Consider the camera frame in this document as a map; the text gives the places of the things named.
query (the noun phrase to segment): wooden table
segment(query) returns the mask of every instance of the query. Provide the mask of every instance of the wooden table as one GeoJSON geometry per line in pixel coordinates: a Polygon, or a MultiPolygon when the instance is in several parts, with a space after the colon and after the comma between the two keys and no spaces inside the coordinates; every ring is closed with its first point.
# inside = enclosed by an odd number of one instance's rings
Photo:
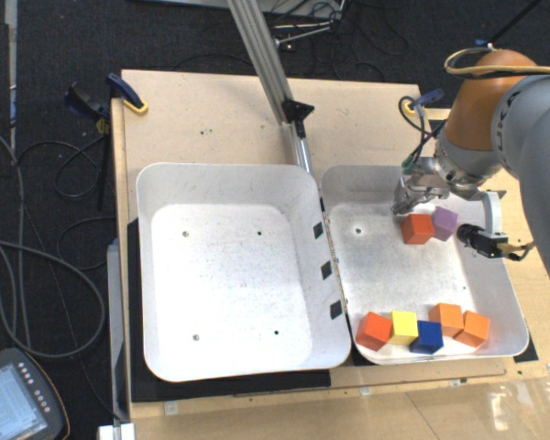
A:
{"type": "MultiPolygon", "coordinates": [[[[142,168],[163,161],[280,164],[292,163],[292,156],[287,133],[275,123],[257,77],[159,71],[123,71],[122,77],[149,104],[143,116],[119,100],[112,104],[129,344],[127,224],[138,216],[136,177],[142,168]]],[[[290,86],[295,99],[315,106],[305,125],[318,182],[336,164],[400,164],[417,144],[418,133],[397,109],[402,96],[419,96],[415,85],[290,79],[290,86]]],[[[424,154],[432,153],[428,144],[424,154]]],[[[530,241],[517,181],[500,172],[486,187],[508,192],[502,201],[504,230],[530,241]]],[[[130,401],[137,438],[436,439],[500,438],[501,433],[550,438],[550,280],[537,252],[506,265],[537,360],[470,358],[366,367],[348,360],[331,370],[332,386],[325,390],[130,401]]],[[[126,363],[129,369],[128,356],[126,363]]]]}

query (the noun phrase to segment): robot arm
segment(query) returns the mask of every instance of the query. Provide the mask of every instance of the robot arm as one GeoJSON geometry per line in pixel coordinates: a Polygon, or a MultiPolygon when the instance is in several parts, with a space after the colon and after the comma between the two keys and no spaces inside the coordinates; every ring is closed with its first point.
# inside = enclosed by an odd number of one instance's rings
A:
{"type": "MultiPolygon", "coordinates": [[[[419,158],[401,177],[391,209],[407,214],[450,193],[484,200],[480,186],[505,168],[520,183],[523,210],[550,276],[550,74],[535,65],[512,50],[483,56],[473,70],[484,67],[478,73],[493,76],[463,82],[434,156],[419,158]],[[522,76],[495,76],[494,68],[505,66],[523,68],[522,76]]],[[[459,239],[469,239],[470,231],[460,229],[459,239]]]]}

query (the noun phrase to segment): yellow block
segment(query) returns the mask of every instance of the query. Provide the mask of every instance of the yellow block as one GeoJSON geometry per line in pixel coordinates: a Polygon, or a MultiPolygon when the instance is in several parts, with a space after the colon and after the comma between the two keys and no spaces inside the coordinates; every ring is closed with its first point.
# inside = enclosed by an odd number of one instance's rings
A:
{"type": "Polygon", "coordinates": [[[400,312],[393,310],[390,313],[393,322],[391,328],[390,344],[400,346],[410,345],[418,336],[418,318],[415,312],[400,312]]]}

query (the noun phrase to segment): metal pole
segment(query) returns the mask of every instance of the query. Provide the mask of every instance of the metal pole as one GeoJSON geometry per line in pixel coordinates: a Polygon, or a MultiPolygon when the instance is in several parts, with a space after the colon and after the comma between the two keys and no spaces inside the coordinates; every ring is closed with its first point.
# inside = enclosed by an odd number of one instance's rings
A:
{"type": "Polygon", "coordinates": [[[282,103],[286,100],[293,100],[292,90],[285,77],[275,41],[270,34],[267,21],[259,9],[257,0],[226,1],[277,122],[281,125],[288,125],[290,128],[291,148],[296,163],[313,174],[307,140],[298,135],[294,122],[288,123],[287,116],[283,111],[282,103]]]}

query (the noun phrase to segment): blue block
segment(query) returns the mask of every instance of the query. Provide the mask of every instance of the blue block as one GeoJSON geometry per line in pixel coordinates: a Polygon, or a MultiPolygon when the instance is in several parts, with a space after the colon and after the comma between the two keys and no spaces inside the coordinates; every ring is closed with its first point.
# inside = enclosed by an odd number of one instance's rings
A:
{"type": "Polygon", "coordinates": [[[418,337],[410,344],[410,352],[433,354],[444,345],[440,323],[418,321],[418,333],[418,337]]]}

